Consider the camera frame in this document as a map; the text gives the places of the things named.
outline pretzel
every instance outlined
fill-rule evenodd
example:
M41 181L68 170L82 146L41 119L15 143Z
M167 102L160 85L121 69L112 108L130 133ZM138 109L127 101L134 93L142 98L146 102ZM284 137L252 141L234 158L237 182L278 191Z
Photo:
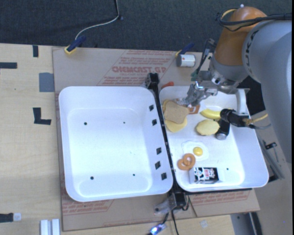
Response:
M196 162L195 156L191 153L186 153L184 154L182 159L179 159L177 161L177 167L180 170L190 170L194 167L195 162Z

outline gray floor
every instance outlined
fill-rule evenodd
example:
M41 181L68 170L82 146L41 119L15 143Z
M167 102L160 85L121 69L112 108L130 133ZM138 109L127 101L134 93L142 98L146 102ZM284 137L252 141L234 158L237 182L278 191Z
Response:
M266 112L260 112L252 116L257 118ZM257 123L259 126L269 124L266 118ZM268 150L268 153L276 163L283 178L268 182L264 187L256 188L256 196L259 202L260 211L257 212L261 231L257 231L249 213L232 215L232 223L236 235L292 235L293 234L293 195L292 195L292 164L285 161L285 156L279 146L278 140L272 127L265 130L258 130L259 137L270 144L275 142L277 147ZM269 174L274 175L269 166Z

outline white cable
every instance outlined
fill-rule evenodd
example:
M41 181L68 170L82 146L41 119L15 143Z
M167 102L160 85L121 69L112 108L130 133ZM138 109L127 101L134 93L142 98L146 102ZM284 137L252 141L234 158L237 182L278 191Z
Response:
M87 28L81 30L81 31L76 35L75 40L76 40L76 39L78 38L78 36L79 36L82 32L84 32L85 30L88 30L88 29L91 29L91 28L95 28L95 27L98 27L98 26L103 26L103 25L106 25L106 24L110 24L110 23L114 22L115 20L117 20L117 19L119 18L119 16L120 16L120 13L119 13L119 6L118 6L118 0L116 0L116 6L117 6L117 13L118 13L118 15L116 16L116 18L112 19L112 20L109 21L109 22L96 24L96 25L93 25L93 26L90 26L90 27L87 27Z

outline cardboard sheet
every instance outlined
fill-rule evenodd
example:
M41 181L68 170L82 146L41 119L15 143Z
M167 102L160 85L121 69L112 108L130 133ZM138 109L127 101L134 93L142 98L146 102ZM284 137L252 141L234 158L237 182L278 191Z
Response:
M61 127L58 96L68 86L140 86L148 73L159 74L159 87L173 81L175 85L191 83L191 73L198 67L201 53L193 68L177 67L175 51L123 50L79 48L66 55L63 47L52 52L57 118L58 152L61 180L63 230L81 230L145 222L160 222L163 215L155 215L154 205L162 203L167 195L155 195L106 201L79 203L65 190ZM259 210L254 190L213 192L190 196L191 207L180 211L176 219L222 215Z

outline white tray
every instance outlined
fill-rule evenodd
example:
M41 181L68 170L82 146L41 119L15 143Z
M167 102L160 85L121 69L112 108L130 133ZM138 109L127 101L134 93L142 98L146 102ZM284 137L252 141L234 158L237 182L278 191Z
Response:
M189 86L165 87L160 92L160 100L184 98ZM230 108L237 110L236 96L218 92L201 101L200 110L208 107L212 110ZM177 183L186 191L215 191L264 186L269 179L268 170L255 130L231 125L226 140L220 141L211 136L200 136L196 125L206 119L200 113L187 115L188 124L179 132L167 130L173 167ZM187 171L177 167L177 161L185 153L193 153L193 148L203 149L202 156L196 156L197 167L216 167L220 182L214 184L190 184Z
M173 184L153 94L67 87L59 96L65 185L80 202L163 194Z

